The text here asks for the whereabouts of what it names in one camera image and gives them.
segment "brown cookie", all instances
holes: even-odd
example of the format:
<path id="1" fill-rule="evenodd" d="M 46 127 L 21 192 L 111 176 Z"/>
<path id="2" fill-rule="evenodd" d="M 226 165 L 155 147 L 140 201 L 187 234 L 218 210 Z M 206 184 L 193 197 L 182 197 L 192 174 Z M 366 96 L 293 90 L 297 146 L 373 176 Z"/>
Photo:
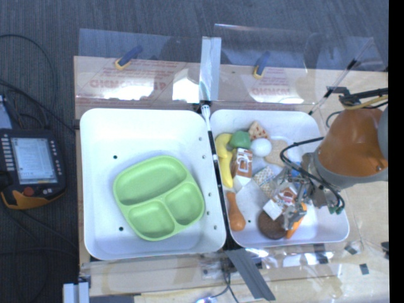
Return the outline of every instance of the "brown cookie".
<path id="1" fill-rule="evenodd" d="M 283 215 L 272 220 L 265 211 L 262 211 L 258 216 L 258 229 L 269 239 L 278 240 L 286 236 L 287 231 L 283 228 L 283 221 Z"/>

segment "green divided plate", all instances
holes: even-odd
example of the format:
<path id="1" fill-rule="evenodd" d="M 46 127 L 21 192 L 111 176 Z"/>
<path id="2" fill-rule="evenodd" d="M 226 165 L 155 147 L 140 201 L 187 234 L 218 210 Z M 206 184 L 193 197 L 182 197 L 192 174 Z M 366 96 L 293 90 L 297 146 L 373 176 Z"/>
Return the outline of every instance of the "green divided plate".
<path id="1" fill-rule="evenodd" d="M 114 196 L 125 219 L 141 238 L 159 241 L 197 222 L 205 201 L 182 162 L 162 155 L 123 170 Z"/>

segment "yellow banana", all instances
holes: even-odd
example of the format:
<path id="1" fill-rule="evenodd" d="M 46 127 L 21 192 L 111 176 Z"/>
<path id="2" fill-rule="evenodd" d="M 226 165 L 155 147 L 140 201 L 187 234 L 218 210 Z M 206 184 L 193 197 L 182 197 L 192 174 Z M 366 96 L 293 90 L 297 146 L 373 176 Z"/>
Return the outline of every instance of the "yellow banana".
<path id="1" fill-rule="evenodd" d="M 232 160 L 232 152 L 226 150 L 226 157 L 219 157 L 220 176 L 222 176 L 222 183 L 229 188 L 233 187 L 233 177 L 230 172 L 230 162 Z"/>
<path id="2" fill-rule="evenodd" d="M 215 146 L 216 146 L 216 154 L 221 158 L 227 157 L 227 144 L 229 143 L 230 139 L 232 138 L 232 134 L 223 133 L 219 134 L 215 139 Z"/>

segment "wire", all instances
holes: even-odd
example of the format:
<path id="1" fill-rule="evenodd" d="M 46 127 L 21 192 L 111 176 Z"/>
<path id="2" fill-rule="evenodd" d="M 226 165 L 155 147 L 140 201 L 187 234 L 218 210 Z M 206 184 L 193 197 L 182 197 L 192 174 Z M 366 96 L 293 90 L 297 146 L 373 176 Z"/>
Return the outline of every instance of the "wire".
<path id="1" fill-rule="evenodd" d="M 232 294 L 232 297 L 233 297 L 234 301 L 235 301 L 236 303 L 239 303 L 239 301 L 237 300 L 237 297 L 234 295 L 234 292 L 233 292 L 233 290 L 232 290 L 232 287 L 230 286 L 230 275 L 231 275 L 230 272 L 229 272 L 229 271 L 228 271 L 228 272 L 225 272 L 224 270 L 222 270 L 222 271 L 223 271 L 223 278 L 224 278 L 224 280 L 225 280 L 226 287 L 225 287 L 225 289 L 222 290 L 219 294 L 209 296 L 209 298 L 212 299 L 212 298 L 214 298 L 214 297 L 219 297 L 219 296 L 221 296 L 221 295 L 227 293 L 227 291 L 230 291 L 230 293 Z"/>
<path id="2" fill-rule="evenodd" d="M 342 112 L 342 111 L 333 112 L 332 114 L 330 114 L 330 115 L 327 117 L 327 120 L 326 120 L 326 126 L 327 126 L 327 128 L 330 127 L 330 119 L 331 119 L 331 117 L 333 117 L 333 116 L 335 116 L 335 115 L 337 115 L 337 114 L 340 114 L 341 112 Z"/>
<path id="3" fill-rule="evenodd" d="M 365 109 L 376 109 L 376 108 L 380 108 L 380 107 L 382 107 L 382 106 L 384 106 L 384 105 L 386 105 L 386 104 L 389 104 L 389 102 L 386 101 L 386 102 L 383 102 L 383 103 L 381 103 L 381 104 L 374 105 L 374 106 L 372 106 L 372 107 L 365 107 Z"/>
<path id="4" fill-rule="evenodd" d="M 369 101 L 367 101 L 367 102 L 365 102 L 363 104 L 357 104 L 357 105 L 345 105 L 345 104 L 343 104 L 343 107 L 344 107 L 344 109 L 347 109 L 347 110 L 356 110 L 356 109 L 361 109 L 361 108 L 367 107 L 368 105 L 375 104 L 376 102 L 386 100 L 388 98 L 389 98 L 388 95 L 383 95 L 382 97 L 374 98 L 374 99 L 369 100 Z"/>
<path id="5" fill-rule="evenodd" d="M 48 252 L 55 252 L 55 253 L 61 253 L 65 254 L 67 256 L 71 256 L 74 259 L 77 259 L 77 255 L 63 249 L 58 249 L 58 248 L 52 248 L 52 247 L 32 247 L 32 248 L 26 248 L 26 249 L 18 249 L 16 251 L 3 251 L 0 252 L 0 256 L 9 256 L 13 255 L 15 253 L 17 254 L 26 254 L 26 253 L 34 253 L 34 252 L 41 252 L 41 251 L 48 251 Z"/>
<path id="6" fill-rule="evenodd" d="M 289 165 L 289 167 L 295 169 L 296 171 L 301 173 L 303 176 L 306 176 L 309 179 L 314 179 L 315 181 L 319 182 L 320 184 L 322 184 L 323 186 L 328 188 L 335 195 L 335 197 L 338 200 L 338 207 L 339 208 L 337 210 L 342 211 L 344 209 L 344 207 L 345 207 L 345 201 L 343 200 L 342 196 L 338 193 L 338 191 L 330 183 L 326 182 L 322 178 L 318 178 L 318 177 L 310 174 L 308 171 L 303 169 L 300 165 L 297 165 L 296 163 L 293 163 L 289 158 L 287 158 L 285 156 L 285 152 L 287 152 L 287 150 L 289 150 L 289 149 L 291 149 L 293 147 L 301 146 L 301 145 L 308 144 L 308 143 L 315 143 L 316 141 L 320 141 L 320 140 L 323 140 L 323 139 L 324 139 L 324 137 L 318 137 L 318 138 L 314 138 L 314 139 L 310 139 L 310 140 L 301 141 L 301 142 L 298 142 L 298 143 L 293 143 L 292 145 L 284 148 L 280 152 L 280 158 L 284 163 Z"/>
<path id="7" fill-rule="evenodd" d="M 41 222 L 39 220 L 37 220 L 36 218 L 32 217 L 31 215 L 25 213 L 24 211 L 21 211 L 22 214 L 24 214 L 27 218 L 31 219 L 32 221 L 34 221 L 35 223 L 41 225 L 43 228 L 45 228 L 46 230 L 48 230 L 49 232 L 52 232 L 53 234 L 57 235 L 58 237 L 62 238 L 63 240 L 65 240 L 66 242 L 68 242 L 69 244 L 71 244 L 71 246 L 73 248 L 75 248 L 76 250 L 78 250 L 78 247 L 71 242 L 68 238 L 66 238 L 65 236 L 63 236 L 62 234 L 60 234 L 59 232 L 53 230 L 52 228 L 48 227 L 44 222 Z"/>
<path id="8" fill-rule="evenodd" d="M 35 119 L 37 122 L 39 122 L 39 124 L 41 125 L 41 127 L 42 127 L 43 129 L 49 129 L 49 126 L 50 126 L 50 124 L 49 124 L 49 119 L 48 119 L 48 117 L 47 117 L 47 115 L 46 115 L 46 113 L 45 113 L 43 107 L 42 107 L 41 105 L 39 105 L 36 100 L 30 100 L 30 101 L 31 101 L 31 102 L 34 104 L 34 106 L 36 106 L 36 108 L 39 110 L 39 112 L 40 112 L 40 114 L 41 114 L 41 116 L 42 116 L 42 120 L 39 119 L 39 118 L 36 118 L 36 117 L 34 117 L 34 116 L 28 115 L 28 114 L 22 114 L 22 113 L 20 113 L 20 111 L 18 110 L 18 106 L 17 106 L 16 99 L 11 97 L 10 92 L 13 92 L 13 93 L 15 93 L 15 94 L 17 94 L 17 95 L 23 95 L 24 97 L 25 97 L 25 95 L 22 94 L 22 93 L 21 93 L 20 91 L 18 91 L 18 90 L 9 90 L 9 91 L 6 91 L 6 92 L 4 93 L 4 96 L 5 96 L 4 104 L 5 104 L 6 108 L 7 108 L 7 111 L 8 111 L 8 113 L 12 116 L 12 118 L 13 118 L 16 122 L 18 122 L 18 124 L 20 125 L 20 127 L 21 127 L 22 129 L 24 129 L 23 120 L 22 120 L 22 118 L 21 118 L 22 116 L 29 116 L 29 117 L 31 117 L 32 119 Z"/>
<path id="9" fill-rule="evenodd" d="M 6 38 L 6 37 L 16 37 L 19 39 L 23 39 L 23 40 L 27 40 L 28 42 L 32 43 L 33 45 L 35 45 L 36 47 L 38 47 L 38 49 L 41 51 L 41 53 L 43 53 L 43 55 L 46 58 L 46 61 L 50 67 L 50 71 L 51 71 L 51 80 L 52 80 L 52 85 L 54 85 L 55 87 L 58 86 L 58 82 L 57 82 L 57 76 L 56 76 L 56 70 L 53 66 L 53 63 L 51 62 L 50 57 L 48 56 L 48 54 L 46 53 L 45 49 L 43 47 L 41 47 L 36 41 L 34 41 L 33 39 L 23 36 L 23 35 L 18 35 L 18 34 L 13 34 L 13 33 L 7 33 L 7 34 L 2 34 L 0 35 L 0 39 Z M 67 128 L 70 132 L 72 132 L 73 134 L 75 134 L 75 130 L 67 125 L 62 119 L 60 119 L 53 111 L 51 111 L 50 109 L 48 109 L 47 107 L 45 107 L 43 104 L 41 104 L 40 102 L 38 102 L 37 100 L 35 100 L 33 97 L 31 97 L 28 93 L 24 92 L 23 90 L 21 90 L 20 88 L 18 88 L 17 86 L 14 86 L 13 84 L 7 82 L 6 80 L 0 78 L 0 85 L 2 86 L 6 86 L 10 89 L 12 89 L 15 93 L 19 93 L 21 95 L 23 95 L 24 97 L 26 97 L 27 99 L 29 99 L 29 101 L 33 102 L 33 104 L 35 104 L 37 107 L 39 107 L 43 117 L 44 117 L 44 121 L 45 121 L 45 127 L 47 127 L 49 125 L 48 123 L 48 119 L 46 116 L 46 112 L 48 114 L 50 114 L 53 118 L 55 118 L 58 122 L 60 122 L 65 128 Z M 54 102 L 53 104 L 56 103 L 56 96 L 57 96 L 57 88 L 54 89 L 55 90 L 55 96 L 54 96 Z"/>
<path id="10" fill-rule="evenodd" d="M 36 41 L 34 41 L 34 39 L 31 39 L 27 36 L 24 35 L 19 35 L 17 33 L 5 33 L 0 35 L 0 39 L 4 39 L 4 38 L 18 38 L 18 39 L 22 39 L 22 40 L 26 40 L 28 42 L 30 42 L 31 44 L 33 44 L 34 46 L 36 46 L 38 48 L 38 50 L 44 55 L 44 57 L 46 58 L 47 64 L 50 68 L 50 72 L 51 72 L 51 80 L 52 80 L 52 85 L 54 87 L 56 87 L 56 89 L 54 89 L 55 93 L 54 93 L 54 101 L 56 100 L 56 92 L 57 92 L 57 87 L 58 87 L 58 81 L 57 81 L 57 76 L 56 76 L 56 69 L 53 66 L 53 63 L 48 55 L 48 53 L 46 53 L 45 49 L 39 45 Z"/>
<path id="11" fill-rule="evenodd" d="M 16 255 L 17 255 L 17 251 L 18 251 L 17 250 L 17 242 L 18 242 L 17 240 L 18 240 L 18 232 L 20 230 L 24 231 L 24 233 L 26 233 L 30 238 L 32 238 L 32 240 L 35 243 L 37 243 L 37 245 L 39 247 L 40 247 L 40 244 L 39 244 L 39 240 L 28 229 L 26 229 L 15 217 L 13 217 L 8 212 L 7 208 L 5 207 L 5 204 L 2 201 L 1 201 L 1 203 L 2 203 L 1 207 L 3 208 L 3 211 L 5 212 L 5 214 L 18 227 L 18 229 L 16 231 L 17 234 L 16 234 L 16 239 L 15 239 L 15 246 L 14 246 L 14 250 L 13 250 L 13 253 L 12 253 L 14 265 L 16 266 L 17 265 L 17 256 Z M 33 302 L 34 300 L 36 300 L 40 296 L 40 294 L 42 293 L 42 291 L 45 288 L 45 285 L 46 285 L 48 277 L 49 277 L 49 263 L 48 263 L 49 257 L 47 256 L 46 252 L 42 252 L 42 255 L 44 257 L 44 265 L 43 266 L 45 268 L 44 281 L 42 282 L 42 284 L 41 284 L 39 290 L 37 291 L 37 293 L 33 296 L 33 299 L 30 300 L 30 302 Z M 21 296 L 21 293 L 19 291 L 20 286 L 19 286 L 19 282 L 18 282 L 18 275 L 16 274 L 16 272 L 17 272 L 17 268 L 14 268 L 13 276 L 14 276 L 14 281 L 15 281 L 15 284 L 16 284 L 16 294 L 17 294 L 18 300 L 20 302 L 23 302 L 24 300 L 23 300 L 23 297 Z"/>

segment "gray carpet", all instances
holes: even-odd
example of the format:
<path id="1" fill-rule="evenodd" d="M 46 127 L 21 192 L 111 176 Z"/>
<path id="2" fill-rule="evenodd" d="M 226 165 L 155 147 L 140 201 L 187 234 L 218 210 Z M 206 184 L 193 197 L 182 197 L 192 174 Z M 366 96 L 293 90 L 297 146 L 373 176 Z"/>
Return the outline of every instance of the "gray carpet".
<path id="1" fill-rule="evenodd" d="M 343 69 L 363 44 L 373 39 L 370 58 L 377 61 L 360 69 L 388 68 L 389 0 L 0 0 L 0 35 L 24 35 L 40 44 L 52 60 L 56 80 L 36 46 L 17 37 L 0 39 L 0 78 L 35 97 L 71 127 L 73 56 L 79 52 L 108 53 L 105 46 L 94 49 L 95 45 L 85 43 L 85 37 L 79 49 L 81 28 L 195 39 L 223 35 L 222 61 L 246 61 L 232 59 L 225 51 L 237 48 L 238 40 L 254 45 L 254 37 L 222 32 L 215 24 L 270 28 L 270 35 L 261 37 L 260 48 L 283 55 L 271 59 L 272 66 L 301 67 L 303 60 L 312 68 Z M 302 40 L 294 45 L 299 37 Z M 319 41 L 321 50 L 317 50 Z M 304 54 L 305 49 L 313 56 Z M 198 61 L 198 52 L 190 57 Z M 0 86 L 0 93 L 5 90 Z M 20 107 L 28 104 L 21 100 Z M 51 125 L 65 157 L 68 191 L 52 204 L 25 213 L 0 210 L 1 302 L 58 303 L 62 301 L 62 285 L 78 279 L 74 135 L 54 117 Z M 36 240 L 19 229 L 10 215 Z M 57 250 L 23 251 L 33 247 Z"/>

